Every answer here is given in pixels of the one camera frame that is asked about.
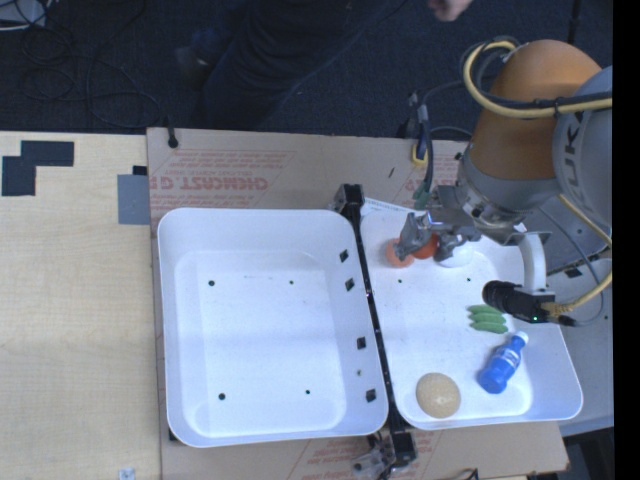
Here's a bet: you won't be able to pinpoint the red orange ball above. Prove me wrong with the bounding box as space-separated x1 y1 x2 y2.
413 232 441 261

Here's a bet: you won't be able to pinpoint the pale orange round toy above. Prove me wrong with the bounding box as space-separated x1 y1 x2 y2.
385 237 417 270

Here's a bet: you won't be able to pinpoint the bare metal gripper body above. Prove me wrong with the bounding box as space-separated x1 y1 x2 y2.
430 183 525 244

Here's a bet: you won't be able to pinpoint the black block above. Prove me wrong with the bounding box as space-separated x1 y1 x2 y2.
388 430 419 471
332 183 365 215

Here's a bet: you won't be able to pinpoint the brown cardboard board red print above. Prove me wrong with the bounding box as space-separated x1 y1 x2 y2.
145 127 572 480

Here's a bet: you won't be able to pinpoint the white plastic tray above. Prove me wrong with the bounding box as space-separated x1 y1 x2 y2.
156 206 390 449
358 196 585 431

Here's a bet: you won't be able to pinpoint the beige round bread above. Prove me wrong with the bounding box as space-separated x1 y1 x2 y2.
415 371 462 420

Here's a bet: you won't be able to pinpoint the blue plastic bottle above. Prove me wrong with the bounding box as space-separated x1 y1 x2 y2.
476 330 531 396

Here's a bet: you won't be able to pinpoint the thin black rod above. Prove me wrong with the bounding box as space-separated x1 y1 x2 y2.
345 203 407 435

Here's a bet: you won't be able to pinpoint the green pea pods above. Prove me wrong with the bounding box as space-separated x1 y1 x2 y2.
466 303 509 335

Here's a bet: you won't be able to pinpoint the person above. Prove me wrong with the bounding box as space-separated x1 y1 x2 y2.
173 0 431 130

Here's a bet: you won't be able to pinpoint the white egg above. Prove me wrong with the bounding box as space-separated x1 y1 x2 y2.
437 241 475 269

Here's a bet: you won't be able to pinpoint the black cylinder on white bracket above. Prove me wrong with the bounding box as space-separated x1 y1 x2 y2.
481 231 558 325

